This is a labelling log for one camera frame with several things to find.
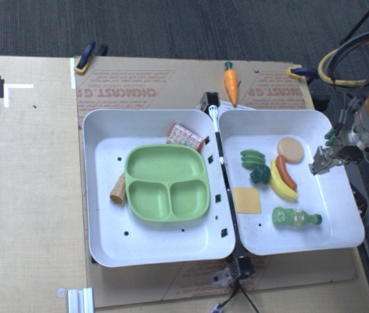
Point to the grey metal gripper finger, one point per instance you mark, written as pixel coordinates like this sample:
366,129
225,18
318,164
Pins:
318,168
320,154

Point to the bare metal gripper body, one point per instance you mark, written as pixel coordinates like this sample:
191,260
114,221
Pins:
350,153

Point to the beige round biscuit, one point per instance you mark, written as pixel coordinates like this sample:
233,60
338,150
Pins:
290,150

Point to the white plastic tray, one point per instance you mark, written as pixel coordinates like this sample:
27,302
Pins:
158,243
321,201

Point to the orange sausage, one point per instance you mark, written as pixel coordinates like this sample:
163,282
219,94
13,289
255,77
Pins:
285,172

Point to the yellow banana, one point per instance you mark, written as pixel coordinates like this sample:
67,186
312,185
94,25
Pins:
280,187

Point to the green plastic bottle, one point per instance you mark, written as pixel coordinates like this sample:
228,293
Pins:
290,217

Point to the green broccoli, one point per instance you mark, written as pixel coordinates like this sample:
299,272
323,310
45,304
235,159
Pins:
260,174

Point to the green pea pods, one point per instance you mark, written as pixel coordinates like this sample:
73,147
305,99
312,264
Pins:
253,158

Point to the yellow cheese slice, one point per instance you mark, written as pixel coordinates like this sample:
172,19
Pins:
247,201

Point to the thin black and white rod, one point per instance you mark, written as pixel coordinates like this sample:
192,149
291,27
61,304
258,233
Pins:
226,174

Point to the orange carrot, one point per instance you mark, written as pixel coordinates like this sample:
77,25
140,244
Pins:
231,83

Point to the orange and white carton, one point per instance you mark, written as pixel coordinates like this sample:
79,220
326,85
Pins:
184,136

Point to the green divided plate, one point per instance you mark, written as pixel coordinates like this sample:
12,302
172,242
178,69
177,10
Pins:
166,165

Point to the tan ice cream cone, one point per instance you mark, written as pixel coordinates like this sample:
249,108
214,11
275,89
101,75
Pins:
118,191

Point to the brown cardboard board red print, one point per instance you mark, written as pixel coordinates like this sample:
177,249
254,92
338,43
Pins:
122,86

